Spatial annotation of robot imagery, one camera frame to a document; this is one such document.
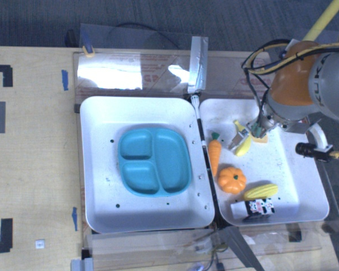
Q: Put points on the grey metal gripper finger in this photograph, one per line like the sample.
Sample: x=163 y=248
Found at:
x=236 y=140

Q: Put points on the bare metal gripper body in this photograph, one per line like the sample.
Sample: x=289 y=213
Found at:
x=268 y=123

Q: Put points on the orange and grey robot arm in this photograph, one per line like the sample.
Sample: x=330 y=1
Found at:
x=293 y=80

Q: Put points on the yellow banana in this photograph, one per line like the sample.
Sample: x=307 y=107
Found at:
x=243 y=149

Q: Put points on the yellow flat wedge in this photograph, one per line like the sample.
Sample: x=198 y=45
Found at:
x=262 y=139

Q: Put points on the orange carrot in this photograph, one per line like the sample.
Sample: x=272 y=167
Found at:
x=214 y=152

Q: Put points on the orange pumpkin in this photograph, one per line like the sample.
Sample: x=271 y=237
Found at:
x=231 y=181

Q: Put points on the white plastic tray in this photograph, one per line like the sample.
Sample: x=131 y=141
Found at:
x=285 y=174
x=101 y=162

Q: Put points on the yellow corn cob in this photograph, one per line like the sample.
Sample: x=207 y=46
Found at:
x=261 y=192

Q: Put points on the blue divided plate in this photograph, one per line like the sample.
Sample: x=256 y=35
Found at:
x=169 y=162

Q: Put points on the cow print carton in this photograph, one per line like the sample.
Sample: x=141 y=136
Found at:
x=260 y=207

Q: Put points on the black cylinder on white bracket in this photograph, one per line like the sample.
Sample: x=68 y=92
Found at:
x=308 y=149

